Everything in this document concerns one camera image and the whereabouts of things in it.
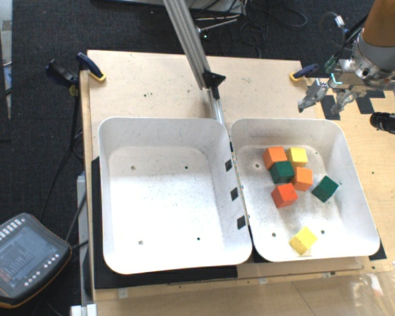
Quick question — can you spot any green cube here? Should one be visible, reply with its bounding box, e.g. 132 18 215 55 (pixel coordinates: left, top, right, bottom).
269 161 296 185
311 175 340 203

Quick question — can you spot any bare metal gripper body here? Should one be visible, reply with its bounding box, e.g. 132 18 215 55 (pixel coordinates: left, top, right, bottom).
327 57 395 95

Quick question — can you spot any pale wood board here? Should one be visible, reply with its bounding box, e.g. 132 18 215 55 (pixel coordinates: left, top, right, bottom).
80 49 365 301

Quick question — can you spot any orange cube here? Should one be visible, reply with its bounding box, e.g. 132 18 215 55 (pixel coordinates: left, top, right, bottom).
262 145 289 171
291 166 314 192

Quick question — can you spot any white plastic tray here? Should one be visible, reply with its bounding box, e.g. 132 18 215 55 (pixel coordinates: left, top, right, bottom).
97 116 253 275
230 118 382 263

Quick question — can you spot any black cylinder on white bracket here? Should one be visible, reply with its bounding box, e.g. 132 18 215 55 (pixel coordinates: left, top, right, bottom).
369 80 395 136

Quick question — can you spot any red-orange cube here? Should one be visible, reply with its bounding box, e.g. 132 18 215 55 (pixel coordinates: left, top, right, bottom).
271 182 299 209

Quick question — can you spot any yellow cube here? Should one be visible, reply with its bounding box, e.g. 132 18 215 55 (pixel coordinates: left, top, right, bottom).
288 226 319 256
286 147 309 168

